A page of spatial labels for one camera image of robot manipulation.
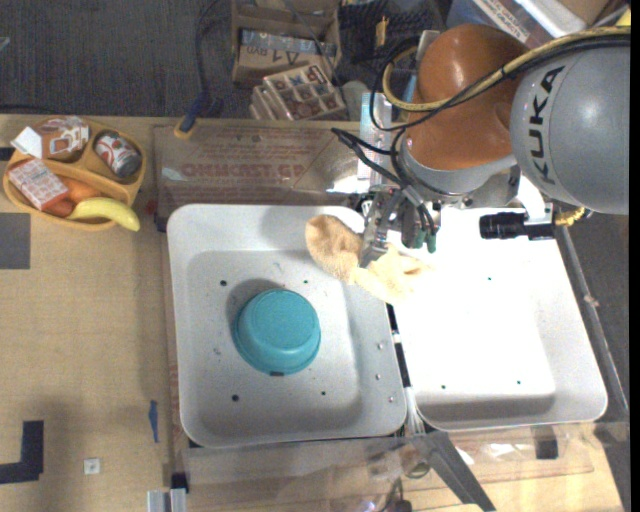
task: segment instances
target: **teal bowl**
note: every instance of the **teal bowl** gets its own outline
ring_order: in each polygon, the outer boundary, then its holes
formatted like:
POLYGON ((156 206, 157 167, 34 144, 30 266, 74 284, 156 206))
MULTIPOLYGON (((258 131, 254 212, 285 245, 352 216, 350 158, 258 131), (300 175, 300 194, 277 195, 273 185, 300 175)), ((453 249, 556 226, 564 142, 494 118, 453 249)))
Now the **teal bowl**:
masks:
POLYGON ((233 342, 242 358, 268 375, 304 370, 320 349, 320 322, 302 295, 273 289, 259 293, 240 310, 233 342))

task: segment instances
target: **wooden table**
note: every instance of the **wooden table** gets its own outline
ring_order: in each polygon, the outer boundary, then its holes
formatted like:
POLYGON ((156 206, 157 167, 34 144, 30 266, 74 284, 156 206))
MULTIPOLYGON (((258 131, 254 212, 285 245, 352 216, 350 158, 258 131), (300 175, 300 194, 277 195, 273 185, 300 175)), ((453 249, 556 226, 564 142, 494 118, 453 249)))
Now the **wooden table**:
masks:
MULTIPOLYGON (((38 119, 0 115, 0 147, 38 119)), ((32 217, 30 269, 0 270, 0 464, 20 459, 23 421, 44 420, 44 472, 38 481, 0 485, 6 512, 144 511, 147 491, 166 489, 174 468, 166 239, 146 206, 155 198, 153 128, 176 119, 95 119, 132 135, 151 157, 134 204, 142 228, 86 233, 32 217), (148 419, 151 401, 158 405, 159 442, 148 419), (90 458, 100 459, 99 474, 83 473, 90 458)), ((0 213, 15 212, 0 194, 0 213)), ((584 435, 592 472, 486 484, 498 510, 621 511, 604 452, 588 431, 584 435)), ((414 510, 449 510, 456 503, 447 489, 406 497, 414 510)), ((192 493, 188 504, 190 511, 212 507, 206 493, 192 493)), ((304 509, 329 510, 326 503, 304 509)), ((251 510, 273 508, 254 504, 251 510)))

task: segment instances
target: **banana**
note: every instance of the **banana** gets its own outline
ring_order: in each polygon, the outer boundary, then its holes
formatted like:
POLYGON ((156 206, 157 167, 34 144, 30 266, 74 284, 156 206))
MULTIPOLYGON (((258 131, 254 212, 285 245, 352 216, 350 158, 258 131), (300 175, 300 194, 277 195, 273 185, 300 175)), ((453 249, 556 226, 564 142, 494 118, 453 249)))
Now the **banana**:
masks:
POLYGON ((80 201, 67 219, 106 218, 131 231, 140 229, 140 219, 129 206, 111 197, 92 197, 80 201))

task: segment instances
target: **can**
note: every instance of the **can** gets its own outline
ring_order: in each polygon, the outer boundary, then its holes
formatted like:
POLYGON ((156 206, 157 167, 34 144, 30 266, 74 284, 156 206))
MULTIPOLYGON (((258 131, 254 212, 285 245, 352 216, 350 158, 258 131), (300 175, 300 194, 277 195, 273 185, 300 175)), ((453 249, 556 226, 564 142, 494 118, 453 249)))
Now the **can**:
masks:
POLYGON ((117 132, 101 134, 96 139, 94 148, 119 178, 131 176, 142 163, 140 153, 117 132))

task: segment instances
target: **cloth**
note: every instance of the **cloth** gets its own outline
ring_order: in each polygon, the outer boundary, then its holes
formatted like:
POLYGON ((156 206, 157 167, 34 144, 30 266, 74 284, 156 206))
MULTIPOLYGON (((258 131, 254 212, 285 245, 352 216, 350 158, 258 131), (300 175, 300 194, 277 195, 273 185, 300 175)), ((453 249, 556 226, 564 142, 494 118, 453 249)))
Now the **cloth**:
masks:
POLYGON ((305 238, 309 254, 325 272, 391 305, 407 300, 432 270, 422 261, 401 254, 392 244, 387 244, 387 253, 367 268, 359 267, 362 236, 331 215, 309 219, 305 238))

